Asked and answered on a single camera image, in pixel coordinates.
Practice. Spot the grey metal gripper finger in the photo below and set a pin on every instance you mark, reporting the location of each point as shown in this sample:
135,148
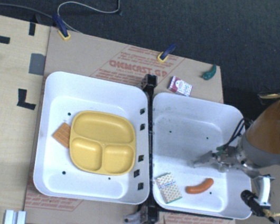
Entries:
202,160
221,168

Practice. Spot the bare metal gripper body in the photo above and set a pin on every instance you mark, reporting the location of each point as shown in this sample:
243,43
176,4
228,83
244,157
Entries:
232,158

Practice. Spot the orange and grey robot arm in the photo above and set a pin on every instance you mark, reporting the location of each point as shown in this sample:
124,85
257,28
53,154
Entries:
268,131

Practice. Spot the orange sausage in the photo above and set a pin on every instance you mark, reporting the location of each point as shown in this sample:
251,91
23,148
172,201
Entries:
199,187

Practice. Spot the white plastic tray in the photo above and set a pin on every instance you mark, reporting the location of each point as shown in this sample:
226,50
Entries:
83,187
191,123

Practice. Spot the white carton with orange dots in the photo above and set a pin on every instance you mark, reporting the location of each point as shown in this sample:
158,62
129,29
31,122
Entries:
168,188

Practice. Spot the thin black and white rod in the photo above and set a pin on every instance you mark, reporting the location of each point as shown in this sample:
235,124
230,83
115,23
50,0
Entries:
150,143

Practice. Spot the red and white carton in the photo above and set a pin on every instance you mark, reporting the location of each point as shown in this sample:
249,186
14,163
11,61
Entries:
180,86

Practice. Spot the yellow divided plate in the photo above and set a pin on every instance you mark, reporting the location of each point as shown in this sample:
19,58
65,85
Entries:
102,142

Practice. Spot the orange waffle biscuit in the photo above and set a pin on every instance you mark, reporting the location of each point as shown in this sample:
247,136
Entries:
61,133

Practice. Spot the brown cardboard board red print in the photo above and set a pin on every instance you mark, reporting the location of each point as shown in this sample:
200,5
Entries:
90,57

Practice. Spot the black cylinder on white bracket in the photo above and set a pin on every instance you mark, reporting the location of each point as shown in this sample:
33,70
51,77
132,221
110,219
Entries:
263,190

